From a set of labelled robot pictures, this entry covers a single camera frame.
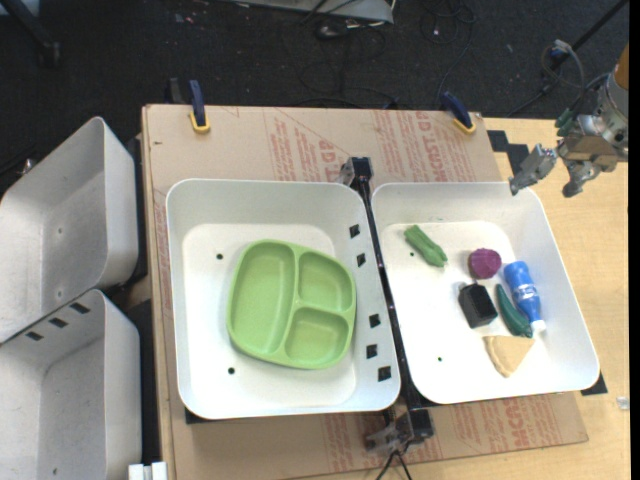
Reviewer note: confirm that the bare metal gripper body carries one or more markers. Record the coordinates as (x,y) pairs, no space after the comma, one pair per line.
(597,145)

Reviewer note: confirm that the light green toy vegetable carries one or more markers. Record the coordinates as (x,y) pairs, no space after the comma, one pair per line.
(425,249)

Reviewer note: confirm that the black carton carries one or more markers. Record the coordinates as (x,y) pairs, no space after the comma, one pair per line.
(477,307)

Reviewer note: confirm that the thin black rod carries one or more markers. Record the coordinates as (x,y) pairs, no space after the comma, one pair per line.
(387,288)

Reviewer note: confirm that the blue plastic bottle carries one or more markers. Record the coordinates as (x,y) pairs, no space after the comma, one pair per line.
(521,288)

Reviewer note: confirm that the green divided plate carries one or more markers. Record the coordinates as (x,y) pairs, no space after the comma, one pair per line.
(265,293)

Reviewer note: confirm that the white plastic tray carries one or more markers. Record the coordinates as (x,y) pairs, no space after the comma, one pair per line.
(550,358)
(200,368)

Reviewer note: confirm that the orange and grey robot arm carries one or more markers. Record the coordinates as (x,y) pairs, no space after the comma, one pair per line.
(623,75)

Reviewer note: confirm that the tan toy pizza slice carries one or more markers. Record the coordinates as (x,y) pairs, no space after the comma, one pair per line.
(506,354)

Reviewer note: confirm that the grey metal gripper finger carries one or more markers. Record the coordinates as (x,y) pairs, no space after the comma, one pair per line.
(535,164)
(582,178)

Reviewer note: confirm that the brown cardboard board red print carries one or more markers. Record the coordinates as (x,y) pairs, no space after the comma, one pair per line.
(280,138)

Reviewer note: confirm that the dark green toy pepper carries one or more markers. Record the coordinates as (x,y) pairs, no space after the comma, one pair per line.
(511,313)

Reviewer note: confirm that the purple toy grapes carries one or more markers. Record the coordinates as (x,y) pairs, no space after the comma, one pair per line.
(485,264)

